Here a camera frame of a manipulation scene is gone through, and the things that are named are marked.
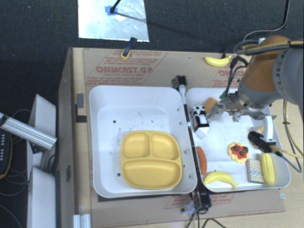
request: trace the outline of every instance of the black electronic device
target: black electronic device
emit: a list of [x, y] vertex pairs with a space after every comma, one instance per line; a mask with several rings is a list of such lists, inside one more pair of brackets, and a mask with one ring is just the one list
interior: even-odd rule
[[10, 133], [0, 128], [0, 179], [5, 177], [9, 171], [12, 150], [13, 146]]

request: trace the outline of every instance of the cardboard box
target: cardboard box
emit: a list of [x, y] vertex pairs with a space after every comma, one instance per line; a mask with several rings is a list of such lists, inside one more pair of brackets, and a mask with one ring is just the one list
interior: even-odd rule
[[[170, 86], [186, 75], [187, 89], [224, 88], [229, 65], [208, 66], [212, 53], [133, 51], [126, 61], [121, 50], [70, 48], [59, 89], [59, 166], [61, 226], [72, 227], [73, 214], [91, 214], [92, 227], [121, 227], [188, 220], [181, 208], [191, 199], [176, 196], [104, 199], [92, 185], [92, 148], [88, 124], [88, 94], [97, 85]], [[237, 78], [244, 71], [239, 71]], [[203, 218], [284, 211], [279, 190], [212, 194], [212, 207]]]

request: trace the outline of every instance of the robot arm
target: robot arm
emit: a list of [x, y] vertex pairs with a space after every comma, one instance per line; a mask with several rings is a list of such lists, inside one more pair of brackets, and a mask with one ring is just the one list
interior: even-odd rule
[[[288, 41], [282, 36], [272, 36], [260, 46]], [[228, 94], [223, 104], [215, 105], [208, 120], [224, 111], [232, 115], [234, 121], [241, 115], [261, 119], [262, 109], [282, 98], [297, 104], [303, 119], [303, 46], [252, 56], [236, 93]]]

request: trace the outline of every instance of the white tray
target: white tray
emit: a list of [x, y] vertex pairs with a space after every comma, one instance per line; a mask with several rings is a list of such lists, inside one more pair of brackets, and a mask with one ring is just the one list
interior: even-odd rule
[[[106, 198], [182, 194], [193, 191], [197, 176], [181, 95], [169, 87], [97, 86], [89, 96], [93, 150], [93, 183]], [[171, 134], [179, 143], [183, 174], [180, 183], [166, 190], [129, 186], [120, 167], [123, 137], [135, 130]]]
[[[219, 100], [219, 96], [224, 89], [218, 88], [192, 88], [186, 94], [186, 101], [189, 110], [193, 106], [204, 105], [209, 97]], [[249, 158], [261, 160], [262, 152], [254, 147], [247, 136], [250, 131], [254, 131], [258, 126], [262, 126], [262, 121], [256, 121], [250, 116], [242, 116], [239, 122], [232, 121], [228, 113], [224, 113], [220, 118], [209, 123], [210, 129], [204, 139], [193, 134], [196, 146], [200, 146], [207, 159], [207, 174], [211, 171], [225, 171], [231, 174], [237, 188], [230, 184], [216, 181], [205, 185], [213, 192], [231, 192], [270, 188], [284, 188], [289, 185], [290, 172], [284, 159], [272, 155], [272, 161], [275, 169], [275, 182], [273, 184], [258, 184], [247, 181], [246, 164], [234, 162], [227, 154], [228, 145], [232, 142], [240, 142], [249, 148]], [[273, 139], [276, 140], [277, 146], [281, 147], [275, 127]]]

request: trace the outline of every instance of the yellow plate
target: yellow plate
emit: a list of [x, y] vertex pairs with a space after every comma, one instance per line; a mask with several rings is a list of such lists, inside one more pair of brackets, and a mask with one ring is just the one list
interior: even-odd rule
[[158, 190], [179, 184], [182, 177], [180, 148], [175, 138], [158, 131], [133, 131], [121, 144], [121, 169], [132, 187]]

